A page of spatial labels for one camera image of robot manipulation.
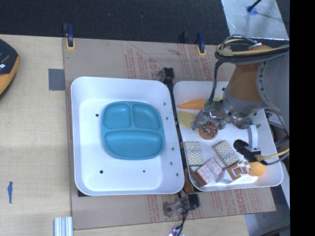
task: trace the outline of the gray tape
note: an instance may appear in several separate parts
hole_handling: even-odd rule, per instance
[[[64,90],[64,70],[48,69],[49,91]]]

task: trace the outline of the white tray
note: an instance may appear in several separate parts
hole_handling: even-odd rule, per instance
[[[112,102],[139,101],[159,112],[163,152],[146,160],[122,160],[102,143],[101,114]],[[184,171],[170,93],[158,81],[80,77],[71,85],[75,182],[90,196],[170,194],[184,186]]]
[[[226,87],[228,82],[218,82],[216,88],[215,98],[222,98],[223,87]],[[212,82],[195,82],[195,81],[181,81],[174,86],[174,98],[176,106],[191,100],[196,99],[208,99],[212,91]],[[187,110],[177,108],[177,111],[187,111],[194,114],[197,114],[198,110]],[[261,155],[268,156],[277,153],[275,148],[272,134],[270,131],[267,118],[264,114],[264,111],[258,111],[257,115],[252,118],[254,124],[261,124],[257,129],[258,131],[258,146],[261,149]],[[219,130],[218,135],[212,140],[204,140],[198,133],[198,129],[192,130],[190,128],[180,125],[180,131],[182,134],[183,142],[195,142],[199,141],[202,151],[203,161],[206,162],[210,158],[214,157],[222,167],[224,165],[220,162],[220,159],[217,157],[215,152],[212,150],[212,146],[216,145],[222,140],[227,140],[228,143],[233,147],[233,143],[237,139],[241,139],[245,142],[249,142],[249,136],[247,130],[240,130],[235,127],[233,124],[227,124],[226,128]],[[238,153],[240,159],[244,158],[240,153]],[[272,162],[278,158],[272,158],[267,160]],[[191,170],[195,171],[197,167],[192,167]],[[259,177],[253,177],[247,174],[246,176],[241,177],[240,179],[230,183],[222,184],[216,183],[215,180],[212,180],[205,186],[201,186],[198,181],[196,181],[190,172],[189,176],[193,185],[201,191],[218,191],[218,190],[231,190],[231,189],[245,189],[245,188],[256,188],[256,187],[268,187],[268,186],[277,186],[282,182],[283,171],[281,163],[276,163],[274,165],[266,166],[266,171],[263,175]]]

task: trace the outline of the wooden table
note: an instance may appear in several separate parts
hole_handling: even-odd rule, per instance
[[[48,69],[63,69],[62,38],[0,39],[21,56],[12,87],[0,101],[0,235],[52,236],[54,218],[71,216],[65,92],[49,90],[48,84]],[[175,224],[79,230],[73,235],[165,236]],[[248,235],[242,215],[187,220],[182,233]]]

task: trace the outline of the yellow cable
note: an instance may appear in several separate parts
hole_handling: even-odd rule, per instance
[[[269,155],[269,156],[255,155],[255,157],[256,157],[256,159],[258,161],[267,160],[267,159],[270,159],[270,158],[273,158],[273,157],[276,157],[276,156],[282,156],[284,154],[287,154],[289,151],[290,151],[290,148],[287,148],[286,150],[284,150],[282,152],[279,152],[277,154],[274,154],[274,155]]]

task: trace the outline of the black carpet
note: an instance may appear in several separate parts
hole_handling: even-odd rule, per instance
[[[276,0],[290,34],[290,0]],[[177,42],[183,31],[217,45],[229,36],[221,0],[0,0],[0,34]]]

